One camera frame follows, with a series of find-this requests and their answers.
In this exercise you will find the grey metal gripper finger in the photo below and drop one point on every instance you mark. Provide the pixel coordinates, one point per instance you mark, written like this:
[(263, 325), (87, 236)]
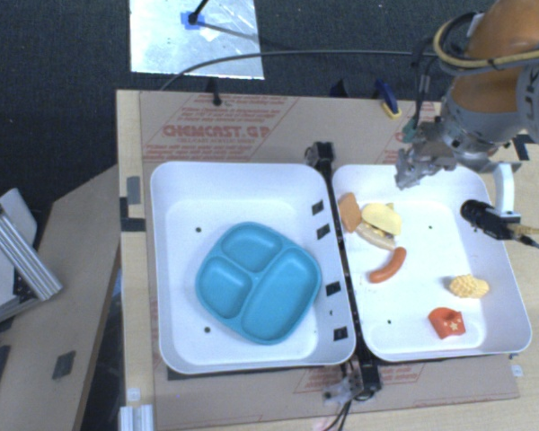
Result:
[(404, 169), (421, 172)]

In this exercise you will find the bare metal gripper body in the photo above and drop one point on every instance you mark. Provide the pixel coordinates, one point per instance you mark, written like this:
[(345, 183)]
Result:
[(432, 147)]

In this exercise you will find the brown cardboard board red print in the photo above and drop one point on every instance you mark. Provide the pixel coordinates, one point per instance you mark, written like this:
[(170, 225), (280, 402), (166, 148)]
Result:
[(260, 126)]

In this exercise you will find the orange toast slice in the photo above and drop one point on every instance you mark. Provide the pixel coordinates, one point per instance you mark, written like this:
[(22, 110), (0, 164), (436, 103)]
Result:
[(350, 213)]

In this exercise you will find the tan toy bread roll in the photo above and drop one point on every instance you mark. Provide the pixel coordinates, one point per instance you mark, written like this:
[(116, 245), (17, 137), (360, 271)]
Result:
[(375, 240)]

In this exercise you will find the orange toy sausage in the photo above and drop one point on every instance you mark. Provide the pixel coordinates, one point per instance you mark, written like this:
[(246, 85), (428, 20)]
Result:
[(388, 267)]

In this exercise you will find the yellow toy corn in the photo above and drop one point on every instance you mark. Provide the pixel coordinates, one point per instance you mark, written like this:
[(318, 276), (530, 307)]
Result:
[(468, 286)]

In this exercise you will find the yellow toy burger bun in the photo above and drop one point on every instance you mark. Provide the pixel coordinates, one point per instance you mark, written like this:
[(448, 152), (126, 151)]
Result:
[(382, 218)]

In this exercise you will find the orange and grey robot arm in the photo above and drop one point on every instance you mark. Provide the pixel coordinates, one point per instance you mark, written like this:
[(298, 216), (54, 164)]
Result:
[(503, 38)]

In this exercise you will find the blue divided plate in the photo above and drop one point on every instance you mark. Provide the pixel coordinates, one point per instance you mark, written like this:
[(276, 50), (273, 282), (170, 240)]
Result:
[(256, 283)]

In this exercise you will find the black cylinder on white bracket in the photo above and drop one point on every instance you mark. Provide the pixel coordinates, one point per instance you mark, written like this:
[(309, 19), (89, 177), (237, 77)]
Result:
[(485, 217)]

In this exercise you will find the white plastic tray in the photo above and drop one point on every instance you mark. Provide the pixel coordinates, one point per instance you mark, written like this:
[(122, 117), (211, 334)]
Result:
[(435, 254), (184, 187)]

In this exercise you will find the thin black rod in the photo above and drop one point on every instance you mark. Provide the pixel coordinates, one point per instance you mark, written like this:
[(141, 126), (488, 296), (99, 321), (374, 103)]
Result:
[(343, 258)]

